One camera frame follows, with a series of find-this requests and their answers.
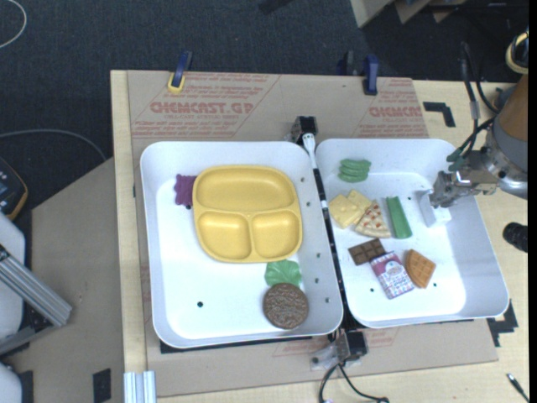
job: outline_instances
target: gray carpet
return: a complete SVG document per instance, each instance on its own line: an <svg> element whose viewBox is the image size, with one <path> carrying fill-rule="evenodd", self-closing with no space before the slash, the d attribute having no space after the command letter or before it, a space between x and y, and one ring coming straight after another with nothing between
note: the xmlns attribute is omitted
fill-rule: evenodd
<svg viewBox="0 0 537 403"><path fill-rule="evenodd" d="M460 80L465 40L487 81L516 81L503 53L529 22L529 0L471 0L441 23L420 13L399 22L393 5L359 29L349 0L16 0L28 25L0 48L0 134L60 128L112 155L109 71L175 69L182 49L192 70L335 75L348 50L375 54L380 76ZM489 3L507 8L481 10ZM20 11L0 0L0 44ZM87 144L59 134L0 138L0 156L29 186L35 207L98 165Z"/></svg>

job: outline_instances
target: white object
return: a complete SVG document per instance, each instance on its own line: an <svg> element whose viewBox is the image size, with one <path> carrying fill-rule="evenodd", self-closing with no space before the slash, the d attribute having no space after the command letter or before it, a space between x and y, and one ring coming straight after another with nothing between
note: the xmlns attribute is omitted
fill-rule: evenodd
<svg viewBox="0 0 537 403"><path fill-rule="evenodd" d="M23 263L24 234L3 213L0 213L0 244ZM22 320L23 298L0 281L0 340L16 333Z"/></svg>
<svg viewBox="0 0 537 403"><path fill-rule="evenodd" d="M18 376L0 363L0 399L2 403L21 403L23 387Z"/></svg>
<svg viewBox="0 0 537 403"><path fill-rule="evenodd" d="M294 330L263 314L265 263L230 264L210 258L196 237L193 211L175 204L178 174L216 165L266 165L295 185L302 244L289 260L300 265L309 316ZM308 154L275 142L158 142L142 154L140 170L149 247L154 329L176 348L326 335L343 307L326 226Z"/></svg>
<svg viewBox="0 0 537 403"><path fill-rule="evenodd" d="M343 285L351 314L367 327L392 327L424 322L466 320L501 315L508 291L476 199L468 196L450 208L451 220L429 227L420 209L423 191L432 188L446 156L454 147L438 139L329 139L317 146L316 158L326 199L346 195L352 188L378 200L389 217L386 197L398 196L413 235L383 238L386 252L404 262L414 249L436 263L426 289L388 299L369 264L356 266L348 249L371 240L332 225ZM338 177L340 161L368 160L363 182L350 184Z"/></svg>
<svg viewBox="0 0 537 403"><path fill-rule="evenodd" d="M304 148L310 156L311 167L317 169L317 160L315 158L315 136L311 133L306 133L302 136Z"/></svg>
<svg viewBox="0 0 537 403"><path fill-rule="evenodd" d="M433 190L424 191L418 196L420 196L420 209L425 219L425 224L427 227L439 227L446 225L451 220L451 214L448 207L433 207L430 204L429 195L432 194Z"/></svg>
<svg viewBox="0 0 537 403"><path fill-rule="evenodd" d="M157 385L153 370L141 374L127 372L123 375L125 403L156 403Z"/></svg>

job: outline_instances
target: pizza slice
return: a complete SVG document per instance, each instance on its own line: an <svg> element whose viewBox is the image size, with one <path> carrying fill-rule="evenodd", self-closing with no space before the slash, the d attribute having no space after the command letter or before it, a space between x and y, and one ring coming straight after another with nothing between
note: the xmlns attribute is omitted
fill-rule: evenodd
<svg viewBox="0 0 537 403"><path fill-rule="evenodd" d="M390 232L388 225L384 221L383 213L376 200L371 202L362 219L358 221L355 231L372 238L392 237L392 232Z"/></svg>

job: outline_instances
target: yellow plate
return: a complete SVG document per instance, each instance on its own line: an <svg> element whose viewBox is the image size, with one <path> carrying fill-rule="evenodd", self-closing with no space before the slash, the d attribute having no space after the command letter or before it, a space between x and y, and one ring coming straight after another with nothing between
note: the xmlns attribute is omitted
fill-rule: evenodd
<svg viewBox="0 0 537 403"><path fill-rule="evenodd" d="M214 259L280 261L302 242L302 218L289 177L261 165L223 165L201 172L192 196L196 233Z"/></svg>

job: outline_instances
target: blue clamp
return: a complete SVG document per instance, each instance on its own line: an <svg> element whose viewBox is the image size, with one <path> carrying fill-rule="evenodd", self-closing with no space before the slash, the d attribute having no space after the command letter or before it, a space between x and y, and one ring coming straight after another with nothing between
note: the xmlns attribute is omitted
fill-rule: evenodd
<svg viewBox="0 0 537 403"><path fill-rule="evenodd" d="M357 70L354 68L354 52L347 51L343 58L337 62L337 75L339 76L357 76Z"/></svg>
<svg viewBox="0 0 537 403"><path fill-rule="evenodd" d="M177 63L175 73L172 73L168 80L168 91L173 94L179 94L185 85L184 72L190 69L192 64L192 52L185 50L182 52Z"/></svg>
<svg viewBox="0 0 537 403"><path fill-rule="evenodd" d="M365 79L363 80L363 93L367 96L376 96L377 91L377 74L378 74L378 58L369 54L363 60L363 73Z"/></svg>

